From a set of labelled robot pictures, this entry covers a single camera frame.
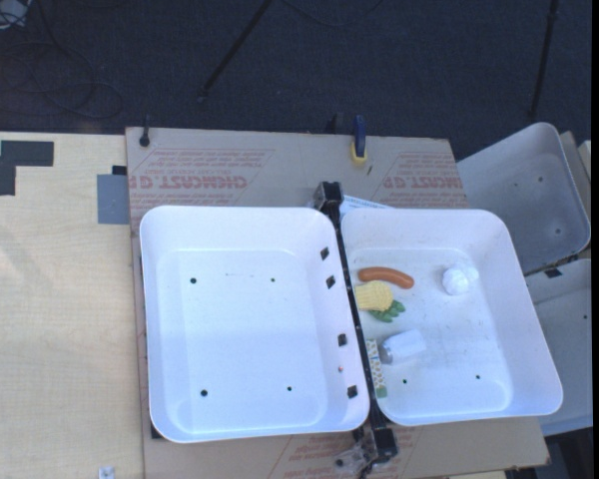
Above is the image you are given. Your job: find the brown cardboard board red print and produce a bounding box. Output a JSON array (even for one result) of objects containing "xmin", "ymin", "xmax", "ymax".
[{"xmin": 124, "ymin": 126, "xmax": 552, "ymax": 479}]

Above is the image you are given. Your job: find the orange sausage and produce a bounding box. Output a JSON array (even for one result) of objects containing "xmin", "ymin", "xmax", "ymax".
[{"xmin": 357, "ymin": 266, "xmax": 415, "ymax": 290}]

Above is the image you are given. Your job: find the thin black rod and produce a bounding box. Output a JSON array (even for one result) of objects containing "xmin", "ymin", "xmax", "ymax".
[{"xmin": 327, "ymin": 202, "xmax": 386, "ymax": 433}]

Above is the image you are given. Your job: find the yellow corn with green leaves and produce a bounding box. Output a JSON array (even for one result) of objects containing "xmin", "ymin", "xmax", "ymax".
[{"xmin": 353, "ymin": 280, "xmax": 407, "ymax": 324}]

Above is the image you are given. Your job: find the white plastic tray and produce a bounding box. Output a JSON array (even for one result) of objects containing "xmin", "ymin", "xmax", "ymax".
[
  {"xmin": 139, "ymin": 204, "xmax": 371, "ymax": 444},
  {"xmin": 338, "ymin": 208, "xmax": 564, "ymax": 427}
]

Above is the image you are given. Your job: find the white can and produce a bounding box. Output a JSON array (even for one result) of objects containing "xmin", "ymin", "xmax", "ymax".
[{"xmin": 377, "ymin": 328, "xmax": 427, "ymax": 366}]

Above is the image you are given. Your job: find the white patterned packet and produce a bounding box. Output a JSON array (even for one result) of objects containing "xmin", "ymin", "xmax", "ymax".
[{"xmin": 364, "ymin": 338, "xmax": 389, "ymax": 400}]

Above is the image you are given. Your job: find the white crumpled lump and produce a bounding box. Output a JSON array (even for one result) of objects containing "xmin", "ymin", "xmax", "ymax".
[{"xmin": 441, "ymin": 261, "xmax": 480, "ymax": 296}]

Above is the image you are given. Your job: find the black block with wires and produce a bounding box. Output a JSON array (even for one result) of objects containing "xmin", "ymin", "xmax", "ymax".
[
  {"xmin": 312, "ymin": 181, "xmax": 344, "ymax": 213},
  {"xmin": 351, "ymin": 425, "xmax": 399, "ymax": 468}
]

